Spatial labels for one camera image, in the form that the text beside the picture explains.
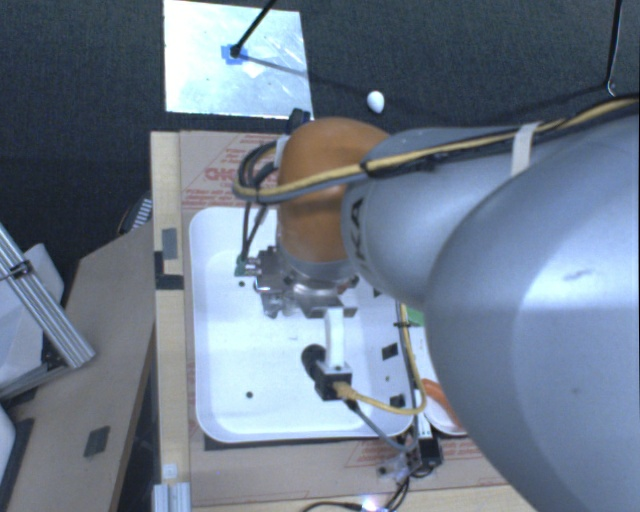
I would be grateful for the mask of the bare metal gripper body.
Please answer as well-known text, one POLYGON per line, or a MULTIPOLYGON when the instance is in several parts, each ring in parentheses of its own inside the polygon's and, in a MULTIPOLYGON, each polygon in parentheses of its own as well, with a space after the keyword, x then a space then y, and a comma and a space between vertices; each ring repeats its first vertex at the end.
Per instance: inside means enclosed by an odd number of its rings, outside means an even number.
POLYGON ((334 309, 353 317, 357 311, 356 306, 345 306, 341 300, 359 283, 346 259, 309 262, 280 246, 269 246, 258 253, 255 267, 254 289, 261 297, 264 314, 270 318, 300 311, 307 319, 322 319, 334 309))

